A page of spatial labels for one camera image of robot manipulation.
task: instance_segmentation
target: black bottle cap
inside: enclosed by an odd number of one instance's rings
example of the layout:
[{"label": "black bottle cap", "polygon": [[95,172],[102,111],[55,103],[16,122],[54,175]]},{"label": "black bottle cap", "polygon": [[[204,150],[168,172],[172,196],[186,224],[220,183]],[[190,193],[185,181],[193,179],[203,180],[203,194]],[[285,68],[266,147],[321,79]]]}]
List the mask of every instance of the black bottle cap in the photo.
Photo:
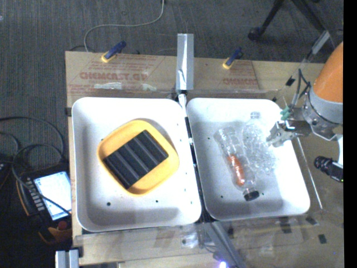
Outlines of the black bottle cap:
[{"label": "black bottle cap", "polygon": [[255,200],[258,197],[259,197],[259,192],[257,190],[254,190],[254,191],[244,195],[245,200],[248,202],[250,202],[251,200]]}]

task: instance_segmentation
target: screen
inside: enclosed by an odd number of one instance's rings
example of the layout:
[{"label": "screen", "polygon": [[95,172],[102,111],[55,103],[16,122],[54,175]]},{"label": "screen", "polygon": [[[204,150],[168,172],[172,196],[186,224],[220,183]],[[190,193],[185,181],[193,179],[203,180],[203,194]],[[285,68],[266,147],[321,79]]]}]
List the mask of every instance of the screen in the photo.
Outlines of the screen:
[{"label": "screen", "polygon": [[[71,185],[70,180],[65,171],[43,176],[34,180],[38,191],[50,200],[62,206],[64,209],[71,211]],[[68,214],[60,209],[55,204],[44,199],[47,210],[49,211],[52,220],[65,217]]]}]

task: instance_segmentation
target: crumpled plastic bottle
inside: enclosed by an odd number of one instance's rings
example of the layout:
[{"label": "crumpled plastic bottle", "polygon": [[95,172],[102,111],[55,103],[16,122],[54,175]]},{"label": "crumpled plastic bottle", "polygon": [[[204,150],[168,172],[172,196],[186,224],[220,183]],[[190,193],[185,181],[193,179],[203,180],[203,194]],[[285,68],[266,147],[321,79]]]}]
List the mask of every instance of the crumpled plastic bottle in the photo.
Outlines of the crumpled plastic bottle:
[{"label": "crumpled plastic bottle", "polygon": [[267,142],[269,130],[262,122],[260,112],[253,111],[250,120],[243,126],[243,148],[252,170],[256,174],[272,175],[277,158]]},{"label": "crumpled plastic bottle", "polygon": [[225,163],[232,173],[234,185],[243,192],[246,201],[259,197],[259,191],[255,188],[256,178],[253,170],[249,166],[241,142],[232,127],[219,129],[214,134],[214,139],[219,144]]}]

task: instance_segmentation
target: plastic bottle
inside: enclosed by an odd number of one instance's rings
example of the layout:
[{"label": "plastic bottle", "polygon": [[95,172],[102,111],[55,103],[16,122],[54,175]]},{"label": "plastic bottle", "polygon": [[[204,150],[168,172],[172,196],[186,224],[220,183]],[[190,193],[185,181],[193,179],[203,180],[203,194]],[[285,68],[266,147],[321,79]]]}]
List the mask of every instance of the plastic bottle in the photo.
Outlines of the plastic bottle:
[{"label": "plastic bottle", "polygon": [[276,157],[269,147],[269,130],[262,122],[260,112],[253,111],[250,120],[243,126],[243,148],[252,170],[256,174],[271,175],[275,169]]},{"label": "plastic bottle", "polygon": [[214,139],[219,144],[225,163],[232,173],[234,185],[243,191],[246,201],[259,197],[255,188],[255,175],[249,167],[243,148],[239,145],[239,138],[232,127],[219,129],[214,134]]}]

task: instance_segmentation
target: white tray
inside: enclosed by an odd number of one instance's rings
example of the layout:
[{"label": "white tray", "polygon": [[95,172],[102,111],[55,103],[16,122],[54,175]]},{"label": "white tray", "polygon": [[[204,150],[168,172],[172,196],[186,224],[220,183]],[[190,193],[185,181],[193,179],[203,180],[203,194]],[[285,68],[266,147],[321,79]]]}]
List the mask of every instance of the white tray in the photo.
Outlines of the white tray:
[{"label": "white tray", "polygon": [[[201,204],[192,165],[184,114],[169,99],[82,98],[72,109],[76,210],[80,225],[104,232],[196,222]],[[154,125],[176,149],[178,170],[158,188],[132,197],[100,166],[101,139],[121,125],[143,119]]]},{"label": "white tray", "polygon": [[247,202],[231,180],[213,134],[220,128],[242,128],[252,111],[259,111],[270,130],[280,108],[265,99],[195,98],[187,104],[205,206],[217,220],[279,217],[302,214],[310,198],[291,141],[274,148],[278,161],[272,176],[258,182],[260,197]]}]

